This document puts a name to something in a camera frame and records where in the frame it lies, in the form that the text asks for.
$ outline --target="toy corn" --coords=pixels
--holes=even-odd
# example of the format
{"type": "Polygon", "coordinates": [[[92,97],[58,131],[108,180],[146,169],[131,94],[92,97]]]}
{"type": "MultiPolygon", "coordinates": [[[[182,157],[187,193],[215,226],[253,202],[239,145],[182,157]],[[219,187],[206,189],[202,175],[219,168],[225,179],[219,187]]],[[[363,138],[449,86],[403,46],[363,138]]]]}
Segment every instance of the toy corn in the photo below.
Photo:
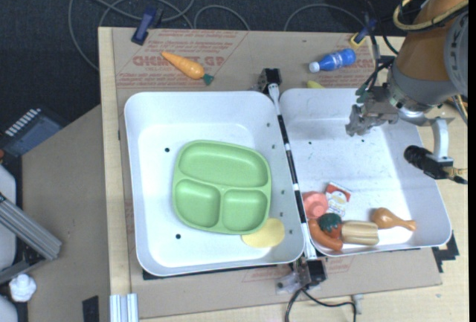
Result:
{"type": "Polygon", "coordinates": [[[203,79],[207,85],[209,85],[213,76],[206,74],[203,66],[186,57],[180,57],[179,55],[171,54],[170,52],[163,51],[162,56],[178,70],[182,71],[185,75],[191,79],[203,79]]]}

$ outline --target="blue plastic bottle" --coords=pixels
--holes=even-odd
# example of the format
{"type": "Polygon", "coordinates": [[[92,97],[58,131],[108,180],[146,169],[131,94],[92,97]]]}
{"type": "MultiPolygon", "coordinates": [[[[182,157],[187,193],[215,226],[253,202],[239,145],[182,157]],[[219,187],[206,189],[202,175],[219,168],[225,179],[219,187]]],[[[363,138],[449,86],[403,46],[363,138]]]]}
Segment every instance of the blue plastic bottle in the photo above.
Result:
{"type": "Polygon", "coordinates": [[[352,48],[345,48],[328,54],[323,57],[319,62],[312,62],[309,64],[309,70],[312,73],[319,71],[334,71],[337,68],[345,65],[351,65],[356,61],[356,53],[352,48]]]}

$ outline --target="green divided plate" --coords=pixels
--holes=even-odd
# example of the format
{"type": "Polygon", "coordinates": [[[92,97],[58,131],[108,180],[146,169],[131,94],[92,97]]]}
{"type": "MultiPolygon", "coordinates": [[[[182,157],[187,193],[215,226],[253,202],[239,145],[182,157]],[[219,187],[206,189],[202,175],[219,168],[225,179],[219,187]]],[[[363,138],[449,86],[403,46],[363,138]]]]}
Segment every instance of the green divided plate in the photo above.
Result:
{"type": "Polygon", "coordinates": [[[192,141],[178,153],[172,196],[174,211],[190,227],[250,234],[268,218],[271,172],[256,150],[192,141]]]}

